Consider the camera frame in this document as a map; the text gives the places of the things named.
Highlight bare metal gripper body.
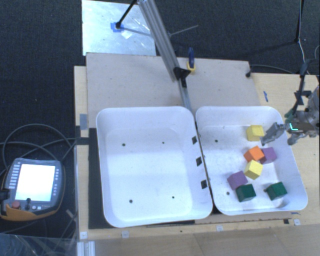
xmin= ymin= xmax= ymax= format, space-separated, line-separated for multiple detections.
xmin=292 ymin=92 xmax=320 ymax=138

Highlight purple cube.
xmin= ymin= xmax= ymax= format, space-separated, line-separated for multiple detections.
xmin=226 ymin=170 xmax=249 ymax=191
xmin=259 ymin=146 xmax=278 ymax=165

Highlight green cube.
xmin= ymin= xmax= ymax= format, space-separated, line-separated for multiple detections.
xmin=235 ymin=183 xmax=257 ymax=203
xmin=265 ymin=181 xmax=288 ymax=201

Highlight white plastic tray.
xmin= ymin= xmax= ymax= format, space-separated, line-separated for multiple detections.
xmin=95 ymin=105 xmax=214 ymax=229
xmin=195 ymin=105 xmax=309 ymax=216

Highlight yellow cube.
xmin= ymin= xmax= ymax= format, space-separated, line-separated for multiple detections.
xmin=246 ymin=124 xmax=265 ymax=142
xmin=243 ymin=159 xmax=264 ymax=181

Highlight pale flat board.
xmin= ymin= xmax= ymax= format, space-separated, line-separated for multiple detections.
xmin=85 ymin=51 xmax=292 ymax=225

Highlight orange cube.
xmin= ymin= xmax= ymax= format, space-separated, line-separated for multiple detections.
xmin=243 ymin=145 xmax=265 ymax=163

